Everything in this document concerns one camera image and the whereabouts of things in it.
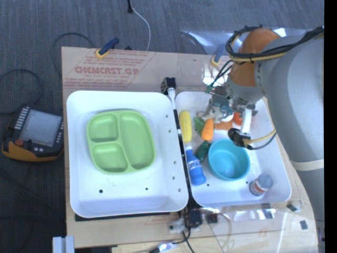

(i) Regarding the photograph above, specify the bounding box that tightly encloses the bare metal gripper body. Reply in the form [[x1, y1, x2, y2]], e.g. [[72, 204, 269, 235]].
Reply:
[[209, 85, 258, 116]]

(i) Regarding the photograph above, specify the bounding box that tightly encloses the orange flat toy food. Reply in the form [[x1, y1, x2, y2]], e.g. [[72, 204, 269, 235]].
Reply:
[[213, 120, 234, 131]]

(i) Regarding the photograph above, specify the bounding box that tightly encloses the green leafy toy vegetable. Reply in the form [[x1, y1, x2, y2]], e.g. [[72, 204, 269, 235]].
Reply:
[[193, 116, 206, 132]]

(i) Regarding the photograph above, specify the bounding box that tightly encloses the orange carrot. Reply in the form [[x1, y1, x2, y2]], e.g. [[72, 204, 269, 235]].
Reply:
[[201, 118, 215, 142]]

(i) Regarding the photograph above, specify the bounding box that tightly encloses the yellow corn cob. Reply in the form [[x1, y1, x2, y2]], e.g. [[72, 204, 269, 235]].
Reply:
[[179, 110, 193, 143]]

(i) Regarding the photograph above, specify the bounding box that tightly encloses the dark green bottle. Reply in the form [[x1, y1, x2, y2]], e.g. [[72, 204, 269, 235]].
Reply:
[[194, 140, 212, 163]]

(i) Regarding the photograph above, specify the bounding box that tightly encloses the blue bowl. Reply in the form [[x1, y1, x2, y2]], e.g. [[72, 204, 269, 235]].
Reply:
[[207, 138, 251, 181]]

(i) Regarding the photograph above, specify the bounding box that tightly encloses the blue plastic bottle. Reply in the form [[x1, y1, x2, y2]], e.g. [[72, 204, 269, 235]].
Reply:
[[184, 145, 207, 187]]

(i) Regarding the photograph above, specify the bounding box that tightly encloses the white plastic tray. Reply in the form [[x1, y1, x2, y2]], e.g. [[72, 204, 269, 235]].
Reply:
[[65, 90, 190, 219], [174, 90, 292, 208]]

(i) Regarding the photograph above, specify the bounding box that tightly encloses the green divided plate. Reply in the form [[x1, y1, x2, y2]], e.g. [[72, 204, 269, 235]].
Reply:
[[86, 109, 157, 175]]

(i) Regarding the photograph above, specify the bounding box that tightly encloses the grey can orange label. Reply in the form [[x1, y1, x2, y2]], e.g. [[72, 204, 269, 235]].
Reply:
[[249, 173, 274, 197]]

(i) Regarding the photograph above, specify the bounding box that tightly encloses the brown cardboard board red print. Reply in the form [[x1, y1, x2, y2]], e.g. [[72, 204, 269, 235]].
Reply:
[[61, 46, 319, 249]]

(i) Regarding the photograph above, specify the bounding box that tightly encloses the black cylinder on white bracket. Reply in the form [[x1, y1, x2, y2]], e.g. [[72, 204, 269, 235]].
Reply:
[[227, 109, 254, 149]]

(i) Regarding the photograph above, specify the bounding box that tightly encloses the black block with thin wires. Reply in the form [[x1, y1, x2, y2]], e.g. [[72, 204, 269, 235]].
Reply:
[[161, 76, 177, 93], [184, 209, 204, 228]]

